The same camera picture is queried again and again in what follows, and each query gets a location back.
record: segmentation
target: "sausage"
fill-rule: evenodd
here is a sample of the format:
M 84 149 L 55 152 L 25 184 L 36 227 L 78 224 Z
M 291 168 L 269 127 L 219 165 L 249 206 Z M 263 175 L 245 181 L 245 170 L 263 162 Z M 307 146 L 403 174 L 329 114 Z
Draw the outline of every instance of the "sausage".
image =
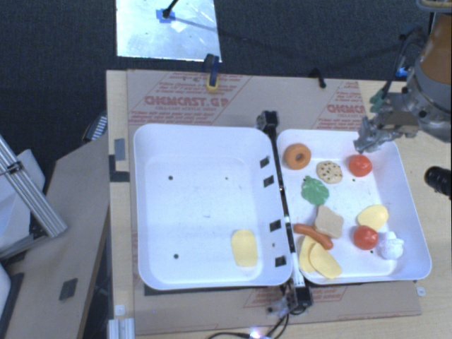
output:
M 323 246 L 325 250 L 330 250 L 333 248 L 333 242 L 325 234 L 317 232 L 312 226 L 305 225 L 302 223 L 296 223 L 293 227 L 294 232 L 297 234 L 306 234 L 316 240 L 320 245 Z

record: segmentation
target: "white plastic tray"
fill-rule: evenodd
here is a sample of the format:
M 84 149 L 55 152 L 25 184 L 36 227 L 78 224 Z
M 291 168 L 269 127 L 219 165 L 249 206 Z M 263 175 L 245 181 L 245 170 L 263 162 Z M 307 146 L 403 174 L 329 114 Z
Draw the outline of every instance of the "white plastic tray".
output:
M 303 275 L 320 285 L 424 278 L 431 270 L 432 261 L 397 146 L 394 142 L 385 143 L 380 150 L 366 154 L 372 161 L 373 170 L 358 178 L 347 168 L 348 158 L 357 154 L 353 146 L 357 137 L 356 132 L 315 130 L 286 130 L 278 136 L 278 152 L 292 223 L 312 225 L 316 217 L 316 206 L 301 196 L 303 178 L 309 175 L 318 179 L 316 166 L 324 160 L 338 163 L 343 172 L 340 183 L 325 184 L 330 194 L 325 206 L 344 218 L 343 235 L 333 239 L 334 247 L 330 250 L 343 273 L 334 280 L 318 273 Z M 290 169 L 282 159 L 285 149 L 293 143 L 303 143 L 311 149 L 311 161 L 304 169 Z M 385 260 L 379 256 L 378 250 L 363 251 L 353 244 L 357 215 L 375 204 L 383 204 L 389 211 L 388 222 L 379 233 L 394 231 L 405 241 L 404 253 L 398 260 Z M 299 249 L 302 236 L 296 234 L 295 240 Z
M 148 124 L 137 130 L 133 144 L 138 270 L 145 284 L 173 290 L 288 280 L 292 262 L 273 151 L 264 133 Z M 265 186 L 271 177 L 273 183 Z M 281 228 L 271 230 L 279 220 Z M 252 230 L 256 238 L 253 267 L 235 263 L 231 236 L 240 229 Z

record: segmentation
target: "aluminum rail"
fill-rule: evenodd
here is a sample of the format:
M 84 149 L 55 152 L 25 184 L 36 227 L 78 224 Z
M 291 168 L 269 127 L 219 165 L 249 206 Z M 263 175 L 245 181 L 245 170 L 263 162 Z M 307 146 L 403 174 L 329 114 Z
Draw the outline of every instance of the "aluminum rail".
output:
M 67 224 L 50 206 L 45 195 L 32 181 L 28 172 L 1 135 L 0 174 L 6 176 L 11 186 L 29 207 L 49 237 L 56 237 L 68 228 Z

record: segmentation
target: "tray hole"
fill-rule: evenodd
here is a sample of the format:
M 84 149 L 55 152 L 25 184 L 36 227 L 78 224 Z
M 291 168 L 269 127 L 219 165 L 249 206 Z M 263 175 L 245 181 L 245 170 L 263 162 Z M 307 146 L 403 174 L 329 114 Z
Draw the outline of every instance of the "tray hole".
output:
M 270 158 L 267 156 L 263 160 L 261 160 L 261 168 L 264 168 L 266 165 L 270 163 Z
M 281 228 L 281 220 L 273 221 L 270 224 L 270 232 L 273 232 L 273 231 L 275 231 L 277 229 L 280 229 L 280 228 Z
M 275 179 L 273 178 L 273 176 L 269 176 L 266 179 L 263 180 L 263 186 L 267 187 L 270 186 L 271 184 L 275 183 Z
M 275 258 L 275 267 L 277 268 L 278 266 L 284 266 L 287 263 L 287 261 L 285 260 L 285 256 L 280 256 Z

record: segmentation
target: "toy food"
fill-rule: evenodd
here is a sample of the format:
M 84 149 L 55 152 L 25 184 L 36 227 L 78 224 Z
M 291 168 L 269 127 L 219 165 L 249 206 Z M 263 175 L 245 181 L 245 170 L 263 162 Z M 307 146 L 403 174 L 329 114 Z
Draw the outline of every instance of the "toy food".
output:
M 302 197 L 313 205 L 323 205 L 330 196 L 328 189 L 319 179 L 306 176 L 302 185 Z
M 388 209 L 383 205 L 372 205 L 361 211 L 357 217 L 360 225 L 366 225 L 375 231 L 380 230 L 389 218 Z
M 348 168 L 356 177 L 364 177 L 372 171 L 372 162 L 365 155 L 353 155 L 348 162 Z
M 342 235 L 343 225 L 344 219 L 342 216 L 323 205 L 317 208 L 317 217 L 314 221 L 314 228 L 317 232 L 338 239 Z
M 381 234 L 379 243 L 380 254 L 386 260 L 396 260 L 403 254 L 403 244 L 404 241 L 398 239 L 392 231 Z
M 366 225 L 358 226 L 353 234 L 353 242 L 362 250 L 373 249 L 378 240 L 378 232 Z
M 289 145 L 284 151 L 284 161 L 293 170 L 305 168 L 311 160 L 311 150 L 304 144 Z
M 238 266 L 255 266 L 257 264 L 257 245 L 251 230 L 237 230 L 231 237 L 232 254 Z
M 342 273 L 338 262 L 320 244 L 313 245 L 309 260 L 312 266 L 328 279 L 334 279 Z
M 342 181 L 340 166 L 331 161 L 323 161 L 317 164 L 317 176 L 327 184 L 337 184 Z
M 312 237 L 305 236 L 303 238 L 302 248 L 299 252 L 298 261 L 299 268 L 301 268 L 305 273 L 312 273 L 316 270 L 309 260 L 309 254 L 311 253 L 311 249 L 315 244 L 317 244 L 317 241 Z
M 320 232 L 314 230 L 312 226 L 305 225 L 303 223 L 296 223 L 293 227 L 293 230 L 297 234 L 305 234 L 312 237 L 314 240 L 320 243 L 325 248 L 325 250 L 333 248 L 333 242 L 331 241 L 331 239 L 325 234 L 321 234 Z

